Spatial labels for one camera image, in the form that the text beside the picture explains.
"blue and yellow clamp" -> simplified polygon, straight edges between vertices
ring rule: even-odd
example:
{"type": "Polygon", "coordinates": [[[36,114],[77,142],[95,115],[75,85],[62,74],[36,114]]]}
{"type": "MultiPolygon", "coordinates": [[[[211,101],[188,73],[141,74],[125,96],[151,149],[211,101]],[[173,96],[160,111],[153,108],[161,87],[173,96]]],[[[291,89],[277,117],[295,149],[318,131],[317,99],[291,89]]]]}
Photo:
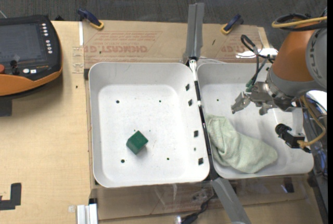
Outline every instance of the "blue and yellow clamp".
{"type": "Polygon", "coordinates": [[[233,29],[234,25],[236,24],[243,24],[244,21],[241,18],[241,15],[237,14],[236,16],[234,16],[231,21],[229,23],[226,23],[225,25],[222,26],[221,28],[221,33],[227,35],[231,32],[231,30],[233,29]]]}
{"type": "Polygon", "coordinates": [[[103,29],[104,23],[99,21],[91,12],[85,9],[78,9],[78,14],[81,16],[80,20],[86,19],[89,21],[90,25],[98,30],[103,29]]]}

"red button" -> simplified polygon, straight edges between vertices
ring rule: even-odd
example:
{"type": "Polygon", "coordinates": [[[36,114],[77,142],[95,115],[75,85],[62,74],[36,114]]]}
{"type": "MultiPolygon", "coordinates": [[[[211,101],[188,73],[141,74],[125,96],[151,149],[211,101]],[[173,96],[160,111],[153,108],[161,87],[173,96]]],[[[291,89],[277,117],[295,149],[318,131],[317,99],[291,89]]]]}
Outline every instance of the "red button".
{"type": "Polygon", "coordinates": [[[5,66],[0,64],[0,74],[5,74],[5,66]]]}

